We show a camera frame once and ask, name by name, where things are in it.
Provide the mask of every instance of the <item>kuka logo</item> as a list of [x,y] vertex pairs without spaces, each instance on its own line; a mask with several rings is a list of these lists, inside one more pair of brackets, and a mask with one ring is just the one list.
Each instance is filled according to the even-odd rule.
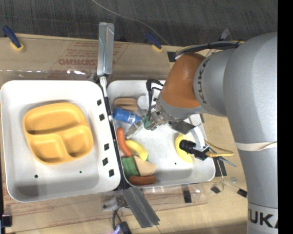
[[270,218],[272,217],[273,214],[266,214],[264,216],[262,212],[255,211],[254,213],[254,211],[252,211],[252,209],[249,208],[248,219],[251,223],[279,229],[279,219],[277,219],[275,223],[271,223]]
[[210,59],[207,59],[206,61],[204,61],[203,63],[203,68],[200,69],[199,71],[199,77],[197,78],[197,85],[198,85],[198,92],[199,92],[199,96],[202,99],[202,102],[204,104],[207,104],[207,102],[204,100],[204,94],[203,94],[203,90],[202,90],[202,74],[206,68],[206,64]]

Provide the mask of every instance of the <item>toy banana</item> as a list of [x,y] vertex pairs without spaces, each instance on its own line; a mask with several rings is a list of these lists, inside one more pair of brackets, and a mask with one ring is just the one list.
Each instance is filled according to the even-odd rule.
[[183,139],[186,139],[186,136],[184,135],[179,135],[176,140],[175,140],[175,148],[176,148],[176,151],[177,151],[177,154],[179,155],[179,157],[184,160],[185,162],[189,162],[189,163],[192,163],[193,160],[192,160],[192,157],[190,154],[188,154],[186,151],[184,150],[181,150],[180,147],[179,147],[179,143],[180,141],[182,141]]
[[147,159],[147,150],[139,142],[133,139],[127,139],[126,144],[130,149],[132,149],[139,155],[140,159],[142,159],[143,161]]

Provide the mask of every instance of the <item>blue bottle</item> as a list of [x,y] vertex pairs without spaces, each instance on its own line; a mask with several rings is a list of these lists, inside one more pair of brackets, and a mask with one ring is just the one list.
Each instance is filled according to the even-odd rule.
[[118,108],[118,107],[114,109],[113,118],[116,120],[121,120],[129,124],[132,124],[134,122],[138,122],[141,120],[141,118],[137,116],[135,113]]

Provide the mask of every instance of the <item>blue clamp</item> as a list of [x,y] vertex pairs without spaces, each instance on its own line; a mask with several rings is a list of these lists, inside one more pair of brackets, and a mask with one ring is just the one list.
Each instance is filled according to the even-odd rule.
[[13,30],[11,30],[7,25],[3,26],[2,30],[10,38],[10,44],[15,50],[21,51],[24,48],[24,45],[19,41]]
[[158,52],[161,52],[163,50],[160,41],[154,36],[151,35],[150,33],[145,34],[145,38],[148,39],[153,45],[153,49],[155,49]]

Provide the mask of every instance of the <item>gray carpet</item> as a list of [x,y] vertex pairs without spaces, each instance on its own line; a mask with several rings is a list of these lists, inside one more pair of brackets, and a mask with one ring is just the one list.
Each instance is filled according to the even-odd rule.
[[0,0],[0,36],[8,25],[18,33],[97,39],[104,21],[115,25],[116,40],[142,43],[144,34],[156,34],[151,27],[162,44],[186,46],[216,41],[226,28],[230,39],[243,40],[277,31],[278,0],[95,1],[124,17],[91,0]]

